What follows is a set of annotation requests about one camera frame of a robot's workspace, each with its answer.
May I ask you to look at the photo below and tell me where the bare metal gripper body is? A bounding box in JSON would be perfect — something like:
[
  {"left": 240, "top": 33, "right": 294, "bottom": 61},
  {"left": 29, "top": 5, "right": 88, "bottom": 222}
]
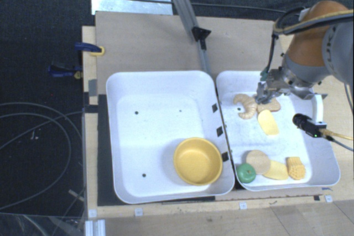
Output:
[{"left": 258, "top": 68, "right": 316, "bottom": 99}]

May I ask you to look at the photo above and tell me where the tan toy bread slice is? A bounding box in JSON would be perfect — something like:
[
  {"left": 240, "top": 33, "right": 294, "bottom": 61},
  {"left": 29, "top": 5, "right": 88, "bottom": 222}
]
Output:
[{"left": 256, "top": 97, "right": 282, "bottom": 114}]

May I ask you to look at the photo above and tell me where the beige toy croissant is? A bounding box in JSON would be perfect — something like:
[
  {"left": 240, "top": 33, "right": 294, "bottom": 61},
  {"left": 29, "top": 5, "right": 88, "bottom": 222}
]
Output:
[{"left": 232, "top": 93, "right": 258, "bottom": 120}]

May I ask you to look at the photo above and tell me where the yellow toy cheese wedge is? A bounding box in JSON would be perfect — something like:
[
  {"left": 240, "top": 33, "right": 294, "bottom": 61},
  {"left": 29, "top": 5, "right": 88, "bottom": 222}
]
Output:
[
  {"left": 262, "top": 160, "right": 290, "bottom": 181},
  {"left": 257, "top": 109, "right": 280, "bottom": 136}
]

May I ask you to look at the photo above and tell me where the white plastic tray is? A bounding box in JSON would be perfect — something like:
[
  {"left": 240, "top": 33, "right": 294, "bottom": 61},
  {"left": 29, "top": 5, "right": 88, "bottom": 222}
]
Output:
[
  {"left": 215, "top": 70, "right": 341, "bottom": 192},
  {"left": 106, "top": 70, "right": 236, "bottom": 204}
]

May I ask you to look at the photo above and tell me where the tan round biscuit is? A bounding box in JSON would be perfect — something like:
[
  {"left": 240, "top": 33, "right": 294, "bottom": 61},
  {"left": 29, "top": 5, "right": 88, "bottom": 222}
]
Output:
[{"left": 246, "top": 149, "right": 272, "bottom": 175}]

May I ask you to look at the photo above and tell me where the yellow toy corn cob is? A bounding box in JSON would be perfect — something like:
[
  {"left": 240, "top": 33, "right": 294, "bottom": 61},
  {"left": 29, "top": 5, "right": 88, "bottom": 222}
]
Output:
[{"left": 285, "top": 156, "right": 307, "bottom": 181}]

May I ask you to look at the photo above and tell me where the green toy doughnut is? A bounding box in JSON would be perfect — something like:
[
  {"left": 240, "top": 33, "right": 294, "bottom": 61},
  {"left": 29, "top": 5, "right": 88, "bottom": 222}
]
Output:
[{"left": 236, "top": 162, "right": 257, "bottom": 184}]

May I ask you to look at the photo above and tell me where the yellow bowl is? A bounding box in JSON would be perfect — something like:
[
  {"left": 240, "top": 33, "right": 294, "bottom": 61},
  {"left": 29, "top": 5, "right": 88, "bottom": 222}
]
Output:
[{"left": 173, "top": 137, "right": 223, "bottom": 186}]

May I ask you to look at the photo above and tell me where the brown cardboard board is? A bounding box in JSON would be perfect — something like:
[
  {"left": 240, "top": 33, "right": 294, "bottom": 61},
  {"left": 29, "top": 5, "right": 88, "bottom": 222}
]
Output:
[{"left": 95, "top": 11, "right": 336, "bottom": 201}]

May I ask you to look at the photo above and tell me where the black cylinder on white bracket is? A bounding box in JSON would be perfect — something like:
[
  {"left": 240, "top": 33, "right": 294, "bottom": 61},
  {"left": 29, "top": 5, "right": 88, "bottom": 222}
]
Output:
[{"left": 292, "top": 93, "right": 329, "bottom": 138}]

